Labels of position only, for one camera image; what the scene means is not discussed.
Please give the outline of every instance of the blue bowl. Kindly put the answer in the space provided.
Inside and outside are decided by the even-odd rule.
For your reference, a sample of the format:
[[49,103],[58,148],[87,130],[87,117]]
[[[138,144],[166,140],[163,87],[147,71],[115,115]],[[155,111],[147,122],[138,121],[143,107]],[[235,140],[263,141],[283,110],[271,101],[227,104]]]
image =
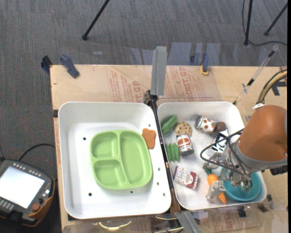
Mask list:
[[242,191],[241,186],[234,187],[231,181],[224,181],[225,194],[233,200],[250,201],[255,199],[261,192],[261,180],[257,173],[251,174],[252,187],[250,191]]

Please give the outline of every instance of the green divided plate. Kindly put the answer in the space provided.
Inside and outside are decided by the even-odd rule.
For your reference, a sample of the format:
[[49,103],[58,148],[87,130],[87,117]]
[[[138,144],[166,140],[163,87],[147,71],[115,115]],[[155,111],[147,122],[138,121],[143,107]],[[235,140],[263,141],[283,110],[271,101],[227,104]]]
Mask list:
[[136,131],[100,132],[91,140],[90,154],[95,180],[102,187],[132,189],[152,178],[149,149]]

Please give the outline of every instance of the red and white can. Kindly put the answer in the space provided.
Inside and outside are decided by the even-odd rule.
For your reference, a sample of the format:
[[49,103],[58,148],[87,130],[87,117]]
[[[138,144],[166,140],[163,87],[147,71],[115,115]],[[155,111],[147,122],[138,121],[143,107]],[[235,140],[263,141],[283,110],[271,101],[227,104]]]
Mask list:
[[187,134],[182,134],[177,136],[177,144],[179,148],[179,154],[182,156],[190,155],[194,153],[194,148],[192,145],[192,141]]

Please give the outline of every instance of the gray carpet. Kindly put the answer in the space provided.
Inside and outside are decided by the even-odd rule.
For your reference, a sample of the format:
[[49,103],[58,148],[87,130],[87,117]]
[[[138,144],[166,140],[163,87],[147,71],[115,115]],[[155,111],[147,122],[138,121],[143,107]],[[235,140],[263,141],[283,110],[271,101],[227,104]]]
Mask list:
[[[149,52],[166,46],[168,65],[287,65],[288,9],[268,36],[264,32],[288,0],[253,0],[249,44],[245,45],[249,0],[110,0],[86,41],[105,0],[0,0],[0,145],[17,159],[39,143],[54,144],[49,75],[41,68],[67,54],[75,64],[151,65]],[[55,152],[40,146],[23,161],[56,177]],[[0,218],[0,233],[59,233],[57,196],[36,228]]]

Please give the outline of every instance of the carrot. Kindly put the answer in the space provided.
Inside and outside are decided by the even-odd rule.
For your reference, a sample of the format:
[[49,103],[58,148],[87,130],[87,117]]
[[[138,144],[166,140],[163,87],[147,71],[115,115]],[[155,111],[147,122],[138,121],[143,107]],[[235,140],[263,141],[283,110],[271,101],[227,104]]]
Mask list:
[[[219,180],[219,178],[215,175],[215,174],[213,174],[213,173],[211,173],[211,174],[209,174],[208,175],[208,177],[207,177],[207,181],[208,181],[208,184],[211,186],[214,182],[216,182],[216,181],[218,181]],[[225,198],[225,196],[224,196],[224,193],[221,193],[220,195],[218,195],[218,198],[221,200],[221,202],[223,203],[223,204],[226,204],[226,198]]]

